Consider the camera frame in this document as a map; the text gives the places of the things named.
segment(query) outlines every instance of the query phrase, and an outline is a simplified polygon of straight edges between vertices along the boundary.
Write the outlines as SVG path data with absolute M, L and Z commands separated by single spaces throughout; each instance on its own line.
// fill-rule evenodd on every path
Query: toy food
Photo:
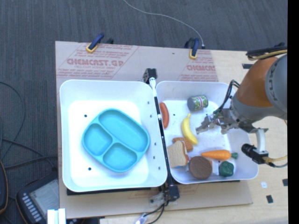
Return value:
M 212 164 L 205 157 L 192 157 L 188 164 L 189 172 L 199 180 L 207 179 L 212 173 Z
M 224 160 L 227 160 L 231 157 L 234 158 L 234 159 L 237 159 L 238 153 L 230 153 L 226 149 L 219 149 L 219 150 L 212 150 L 212 151 L 203 152 L 203 153 L 201 153 L 201 156 L 203 156 L 205 158 L 211 158 L 211 159 L 224 161 Z
M 161 102 L 159 106 L 160 106 L 160 110 L 161 110 L 161 113 L 162 113 L 163 127 L 167 128 L 168 123 L 169 123 L 169 113 L 168 113 L 167 106 L 163 102 Z
M 223 161 L 219 166 L 219 175 L 230 177 L 234 174 L 234 165 L 228 161 Z
M 187 100 L 187 106 L 190 111 L 196 111 L 196 110 L 200 110 L 202 108 L 206 108 L 208 106 L 208 104 L 209 104 L 208 99 L 204 95 L 190 97 Z
M 185 147 L 186 147 L 186 149 L 187 149 L 187 152 L 190 152 L 190 151 L 192 151 L 193 150 L 193 145 L 192 145 L 192 143 L 188 140 L 188 139 L 186 139 L 186 138 L 184 138 L 184 137 L 177 137 L 177 138 L 173 138 L 172 139 L 172 142 L 176 142 L 176 141 L 182 141 L 183 142 L 183 144 L 185 144 Z
M 182 141 L 176 141 L 174 144 L 167 147 L 169 165 L 171 168 L 187 165 L 189 156 Z
M 184 137 L 188 139 L 192 144 L 198 144 L 197 138 L 194 136 L 190 129 L 190 116 L 191 114 L 189 113 L 187 117 L 183 119 L 181 123 L 182 132 Z

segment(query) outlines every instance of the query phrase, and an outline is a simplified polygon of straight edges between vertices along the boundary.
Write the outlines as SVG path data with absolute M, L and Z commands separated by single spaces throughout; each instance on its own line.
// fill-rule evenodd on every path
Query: blue plate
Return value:
M 101 112 L 85 129 L 83 147 L 97 161 L 114 172 L 130 170 L 150 145 L 148 132 L 117 109 Z

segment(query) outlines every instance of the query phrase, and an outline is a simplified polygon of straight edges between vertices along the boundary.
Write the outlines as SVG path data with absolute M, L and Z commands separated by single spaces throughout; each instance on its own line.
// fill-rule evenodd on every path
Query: green can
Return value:
M 190 111 L 200 110 L 206 108 L 209 104 L 209 101 L 205 95 L 198 95 L 190 97 L 187 100 L 187 106 Z

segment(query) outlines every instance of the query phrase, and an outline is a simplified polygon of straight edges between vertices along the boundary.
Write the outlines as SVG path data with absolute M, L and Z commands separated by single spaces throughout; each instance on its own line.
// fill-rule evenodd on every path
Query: blue clamp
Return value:
M 190 53 L 189 53 L 189 57 L 193 60 L 195 60 L 197 58 L 198 46 L 199 46 L 199 39 L 195 38 L 194 42 L 193 42 L 193 45 L 192 45 L 192 48 L 190 49 Z
M 199 46 L 199 38 L 190 38 L 186 43 L 184 48 L 190 49 L 189 57 L 193 60 L 197 58 L 197 49 Z
M 93 42 L 91 42 L 87 47 L 86 50 L 89 53 L 93 53 L 96 48 L 98 47 L 97 44 L 101 42 L 101 40 L 104 38 L 104 33 L 101 32 L 100 34 L 98 34 L 98 36 L 93 40 Z

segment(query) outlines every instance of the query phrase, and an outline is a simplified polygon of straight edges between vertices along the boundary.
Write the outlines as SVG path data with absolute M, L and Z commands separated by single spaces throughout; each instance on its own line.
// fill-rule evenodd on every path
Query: cardboard sheet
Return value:
M 209 50 L 198 50 L 189 58 L 189 49 L 99 44 L 94 53 L 88 43 L 56 42 L 57 128 L 60 208 L 67 218 L 100 217 L 141 213 L 155 209 L 149 198 L 159 193 L 150 190 L 67 195 L 62 180 L 62 142 L 59 88 L 69 79 L 142 81 L 147 68 L 157 70 L 157 83 L 169 81 L 218 82 Z M 179 185 L 180 198 L 165 210 L 181 210 L 252 203 L 246 181 Z

